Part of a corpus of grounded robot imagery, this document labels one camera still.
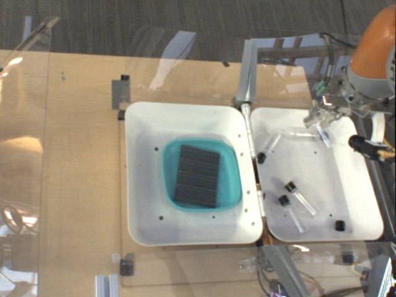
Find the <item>clear plastic tube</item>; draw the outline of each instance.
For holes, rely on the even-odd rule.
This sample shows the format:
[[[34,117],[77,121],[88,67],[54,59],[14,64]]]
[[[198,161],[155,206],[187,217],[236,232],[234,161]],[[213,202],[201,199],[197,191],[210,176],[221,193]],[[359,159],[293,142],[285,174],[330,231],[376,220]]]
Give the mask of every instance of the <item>clear plastic tube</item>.
[[[288,139],[313,138],[316,136],[312,129],[307,129],[306,127],[288,127],[282,131],[282,134]]]
[[[300,201],[305,209],[308,210],[313,217],[315,217],[315,215],[317,214],[317,210],[309,203],[309,201],[304,197],[304,195],[302,195],[302,193],[300,193],[299,191],[295,191],[291,195],[298,201]]]
[[[288,196],[283,195],[281,197],[278,198],[278,201],[280,202],[280,204],[282,205],[282,207],[285,209],[285,211],[288,212],[289,216],[291,217],[293,223],[295,224],[298,232],[300,233],[304,233],[308,231],[308,227],[306,227],[298,218],[297,214],[295,213],[295,211],[293,210],[290,200],[288,198]]]
[[[330,149],[334,146],[334,139],[330,132],[324,129],[319,122],[315,124],[314,130],[317,132],[317,138],[323,147]]]
[[[264,148],[263,151],[265,153],[272,153],[275,146],[278,144],[280,138],[282,136],[282,132],[281,130],[276,130],[270,137],[269,139],[266,141],[266,143],[264,144]]]
[[[305,198],[301,192],[299,192],[293,181],[289,181],[285,185],[285,189],[293,198],[297,199],[313,217],[317,214],[318,210],[307,200],[307,198]]]
[[[291,217],[291,219],[293,220],[295,226],[298,229],[298,232],[300,233],[304,233],[308,231],[308,228],[306,226],[304,226],[301,221],[297,218],[297,215],[295,213],[295,211],[293,210],[293,208],[290,205],[287,205],[285,207],[285,210],[289,213],[289,216]]]

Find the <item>wooden table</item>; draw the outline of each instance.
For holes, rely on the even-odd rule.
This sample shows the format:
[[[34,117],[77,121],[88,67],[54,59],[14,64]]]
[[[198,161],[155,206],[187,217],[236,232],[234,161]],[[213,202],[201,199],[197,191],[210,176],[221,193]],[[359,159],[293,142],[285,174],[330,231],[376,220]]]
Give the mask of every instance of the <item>wooden table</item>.
[[[220,62],[172,64],[164,59],[161,63],[148,58],[49,56],[38,292],[40,297],[94,296],[96,275],[119,272],[116,257],[122,254],[126,239],[121,228],[121,206],[126,201],[121,197],[125,182],[120,180],[123,125],[118,111],[111,109],[111,81],[121,74],[130,75],[132,101],[229,105],[238,87],[240,64],[225,67]],[[161,66],[172,70],[156,77]],[[276,67],[259,66],[256,105],[307,109],[311,97],[304,71],[302,67],[293,69],[286,77]],[[348,280],[340,277],[340,286]],[[242,282],[120,285],[119,294],[259,296],[259,292],[253,274]]]

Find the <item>metal bracket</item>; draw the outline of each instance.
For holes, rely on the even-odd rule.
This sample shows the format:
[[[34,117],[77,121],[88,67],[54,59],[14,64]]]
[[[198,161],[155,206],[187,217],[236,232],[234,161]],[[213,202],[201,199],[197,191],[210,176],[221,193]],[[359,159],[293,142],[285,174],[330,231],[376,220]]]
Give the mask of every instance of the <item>metal bracket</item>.
[[[233,100],[233,106],[239,108],[242,103],[253,102],[256,99],[256,83],[257,42],[254,40],[246,40],[243,48],[238,92]]]
[[[131,101],[131,82],[128,75],[121,75],[121,80],[111,81],[111,108],[119,109],[122,102]]]
[[[119,261],[120,276],[133,276],[135,273],[135,257],[133,253],[127,254]]]
[[[95,277],[96,297],[118,297],[118,274]]]
[[[311,294],[304,284],[289,252],[284,246],[263,246],[261,248],[279,276],[288,296],[310,297]]]

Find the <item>glass panel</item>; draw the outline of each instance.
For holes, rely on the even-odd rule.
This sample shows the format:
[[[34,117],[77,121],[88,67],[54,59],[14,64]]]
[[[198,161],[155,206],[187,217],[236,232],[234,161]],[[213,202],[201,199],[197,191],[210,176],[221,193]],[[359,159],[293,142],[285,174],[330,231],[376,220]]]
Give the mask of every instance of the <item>glass panel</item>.
[[[186,291],[195,292],[197,283],[238,282],[249,296],[385,296],[395,283],[396,256],[393,243],[351,242],[141,252],[133,261],[130,281],[141,291],[188,283]],[[223,289],[220,296],[230,294]]]
[[[132,102],[154,101],[230,105],[235,97],[245,39],[163,28],[131,28],[132,58],[124,66],[131,77]],[[334,75],[342,76],[358,37],[337,36],[331,44]],[[252,38],[257,43],[257,97],[254,106],[308,109],[321,99],[316,87],[329,72],[330,49],[319,34]]]
[[[36,296],[51,27],[44,20],[0,64],[0,294]]]

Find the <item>black cap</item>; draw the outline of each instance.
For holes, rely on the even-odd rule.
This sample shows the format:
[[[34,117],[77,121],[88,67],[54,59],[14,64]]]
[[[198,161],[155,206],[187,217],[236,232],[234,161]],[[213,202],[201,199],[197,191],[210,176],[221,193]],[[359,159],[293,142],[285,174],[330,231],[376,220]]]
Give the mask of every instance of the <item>black cap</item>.
[[[279,200],[280,204],[284,207],[286,207],[287,205],[290,204],[290,200],[286,195],[279,197],[278,200]]]
[[[343,220],[337,220],[335,222],[335,229],[337,231],[345,231],[345,222]]]
[[[288,192],[293,192],[297,189],[296,185],[294,184],[293,181],[289,181],[286,185],[285,188]]]
[[[258,164],[263,164],[263,162],[265,161],[265,159],[267,158],[266,154],[260,152],[257,154],[257,162]]]
[[[365,141],[365,137],[354,135],[349,138],[348,144],[353,150],[360,152]]]

